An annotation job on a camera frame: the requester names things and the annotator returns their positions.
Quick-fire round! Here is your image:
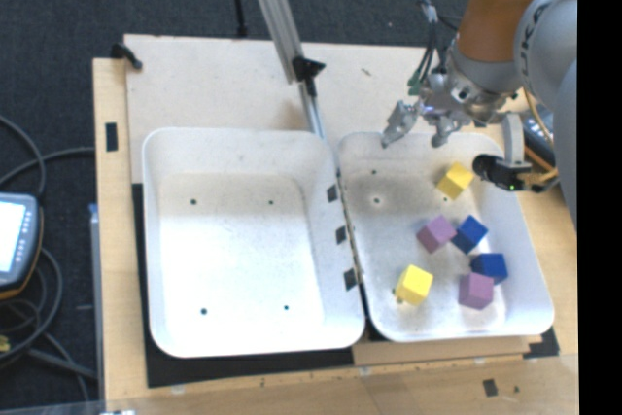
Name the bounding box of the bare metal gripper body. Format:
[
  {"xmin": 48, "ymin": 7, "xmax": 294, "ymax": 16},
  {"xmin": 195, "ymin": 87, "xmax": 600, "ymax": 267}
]
[{"xmin": 418, "ymin": 71, "xmax": 509, "ymax": 123}]

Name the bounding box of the yellow cube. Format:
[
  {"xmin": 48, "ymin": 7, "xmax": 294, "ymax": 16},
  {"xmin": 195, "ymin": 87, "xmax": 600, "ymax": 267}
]
[
  {"xmin": 394, "ymin": 263, "xmax": 434, "ymax": 307},
  {"xmin": 435, "ymin": 161, "xmax": 475, "ymax": 201}
]

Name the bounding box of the purple cube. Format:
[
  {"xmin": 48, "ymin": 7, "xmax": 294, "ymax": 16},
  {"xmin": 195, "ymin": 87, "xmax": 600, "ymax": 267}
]
[
  {"xmin": 416, "ymin": 215, "xmax": 458, "ymax": 255},
  {"xmin": 458, "ymin": 271, "xmax": 496, "ymax": 311}
]

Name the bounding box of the blue cube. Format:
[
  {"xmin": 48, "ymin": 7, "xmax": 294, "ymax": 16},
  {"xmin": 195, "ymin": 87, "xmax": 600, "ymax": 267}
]
[
  {"xmin": 469, "ymin": 252, "xmax": 509, "ymax": 286},
  {"xmin": 450, "ymin": 214, "xmax": 489, "ymax": 256}
]

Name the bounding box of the white plastic tray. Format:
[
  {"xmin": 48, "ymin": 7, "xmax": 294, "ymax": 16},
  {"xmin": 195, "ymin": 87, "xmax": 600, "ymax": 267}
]
[
  {"xmin": 141, "ymin": 126, "xmax": 366, "ymax": 360},
  {"xmin": 336, "ymin": 130, "xmax": 556, "ymax": 344}
]

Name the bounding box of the pale flat board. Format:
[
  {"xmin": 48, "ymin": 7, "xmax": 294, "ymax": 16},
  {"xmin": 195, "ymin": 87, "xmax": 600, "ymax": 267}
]
[{"xmin": 123, "ymin": 33, "xmax": 545, "ymax": 366}]

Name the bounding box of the black cylinder on white bracket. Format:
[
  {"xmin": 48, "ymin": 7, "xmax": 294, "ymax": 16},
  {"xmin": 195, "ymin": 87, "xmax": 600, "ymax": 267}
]
[{"xmin": 471, "ymin": 111, "xmax": 534, "ymax": 193}]

